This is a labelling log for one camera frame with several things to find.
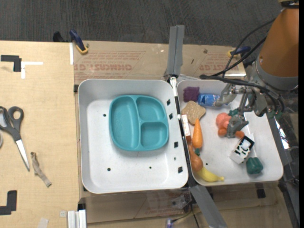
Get purple grapes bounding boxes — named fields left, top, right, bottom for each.
left=183, top=86, right=200, bottom=103

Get brown cardboard board red print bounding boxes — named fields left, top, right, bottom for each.
left=73, top=40, right=287, bottom=224

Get blue and white packet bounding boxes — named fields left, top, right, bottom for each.
left=197, top=93, right=222, bottom=107

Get pink and orange toy food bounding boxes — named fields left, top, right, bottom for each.
left=215, top=112, right=246, bottom=139

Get grey handled scissors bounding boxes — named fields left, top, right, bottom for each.
left=0, top=106, right=31, bottom=172

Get crumpled grey tape strip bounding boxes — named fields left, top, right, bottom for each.
left=30, top=151, right=53, bottom=188

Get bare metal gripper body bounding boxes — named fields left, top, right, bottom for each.
left=247, top=77, right=284, bottom=117

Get teal divided plate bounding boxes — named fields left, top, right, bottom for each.
left=108, top=94, right=170, bottom=152

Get white and red packet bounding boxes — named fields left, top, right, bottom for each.
left=181, top=114, right=192, bottom=137

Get green bell pepper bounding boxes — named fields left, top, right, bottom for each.
left=246, top=157, right=264, bottom=175

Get orange carrot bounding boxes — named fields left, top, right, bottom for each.
left=191, top=118, right=204, bottom=156

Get white plastic tray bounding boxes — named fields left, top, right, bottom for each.
left=77, top=79, right=189, bottom=195
left=176, top=79, right=284, bottom=187

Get brown bread slice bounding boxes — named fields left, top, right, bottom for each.
left=181, top=100, right=207, bottom=125

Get white and black carton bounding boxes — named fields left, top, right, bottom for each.
left=229, top=135, right=256, bottom=165

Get yellow banana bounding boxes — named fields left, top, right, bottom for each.
left=196, top=166, right=225, bottom=183

